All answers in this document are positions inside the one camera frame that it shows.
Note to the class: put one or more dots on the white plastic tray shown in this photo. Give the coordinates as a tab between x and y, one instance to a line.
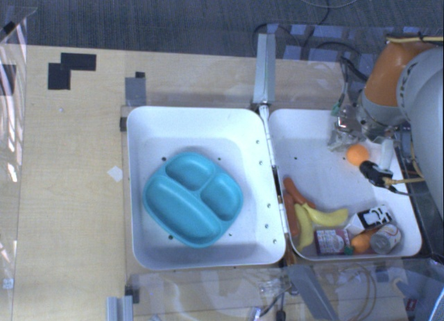
312	146
194	129

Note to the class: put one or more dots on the black cylinder on white bracket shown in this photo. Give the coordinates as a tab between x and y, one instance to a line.
373	171

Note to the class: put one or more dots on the blue divided plate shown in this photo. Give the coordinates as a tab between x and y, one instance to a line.
187	205

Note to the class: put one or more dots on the yellow banana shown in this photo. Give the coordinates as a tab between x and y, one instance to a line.
304	229
327	217

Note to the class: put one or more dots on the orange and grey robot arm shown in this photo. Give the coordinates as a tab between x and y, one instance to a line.
421	104

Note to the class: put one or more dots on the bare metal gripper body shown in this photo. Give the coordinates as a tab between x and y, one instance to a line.
350	122

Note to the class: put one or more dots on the white and red can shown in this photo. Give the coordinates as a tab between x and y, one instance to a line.
385	240

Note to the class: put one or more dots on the purple and white carton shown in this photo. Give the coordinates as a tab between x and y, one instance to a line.
329	241

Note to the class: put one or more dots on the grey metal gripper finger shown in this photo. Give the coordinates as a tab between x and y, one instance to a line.
333	140
342	145

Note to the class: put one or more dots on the orange carrot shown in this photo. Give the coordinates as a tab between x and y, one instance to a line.
360	242

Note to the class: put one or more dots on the orange ball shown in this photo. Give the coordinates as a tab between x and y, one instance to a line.
357	155

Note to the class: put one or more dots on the black and white carton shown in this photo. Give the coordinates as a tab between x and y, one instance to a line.
373	216

